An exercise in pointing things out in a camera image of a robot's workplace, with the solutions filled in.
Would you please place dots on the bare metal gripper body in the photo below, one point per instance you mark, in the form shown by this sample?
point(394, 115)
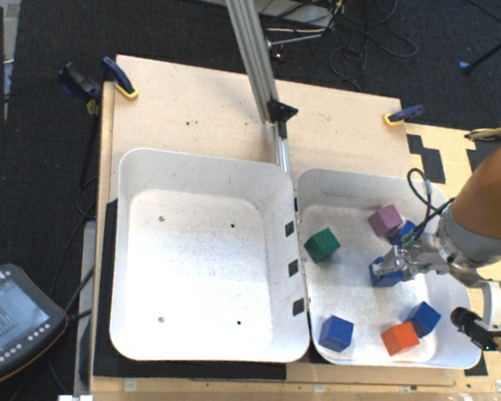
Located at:
point(431, 256)

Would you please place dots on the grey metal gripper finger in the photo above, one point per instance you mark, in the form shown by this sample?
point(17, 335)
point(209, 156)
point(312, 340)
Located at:
point(410, 274)
point(393, 261)

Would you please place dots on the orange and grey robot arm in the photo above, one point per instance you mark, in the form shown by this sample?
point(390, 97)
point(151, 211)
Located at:
point(492, 189)

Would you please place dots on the purple cube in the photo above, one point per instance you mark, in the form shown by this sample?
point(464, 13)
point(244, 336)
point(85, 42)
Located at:
point(384, 219)

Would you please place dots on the white plastic tray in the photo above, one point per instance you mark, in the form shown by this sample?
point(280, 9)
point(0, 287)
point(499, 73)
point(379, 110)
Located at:
point(198, 270)
point(356, 295)

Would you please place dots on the orange cube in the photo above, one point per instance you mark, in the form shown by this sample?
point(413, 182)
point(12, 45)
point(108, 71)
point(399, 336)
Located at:
point(399, 339)

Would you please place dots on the green cube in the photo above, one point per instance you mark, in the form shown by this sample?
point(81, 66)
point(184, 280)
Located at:
point(321, 245)

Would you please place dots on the pale wood board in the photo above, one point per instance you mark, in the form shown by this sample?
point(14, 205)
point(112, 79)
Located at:
point(206, 115)

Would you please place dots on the black cylinder on white bracket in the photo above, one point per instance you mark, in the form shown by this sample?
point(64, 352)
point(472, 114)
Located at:
point(475, 328)

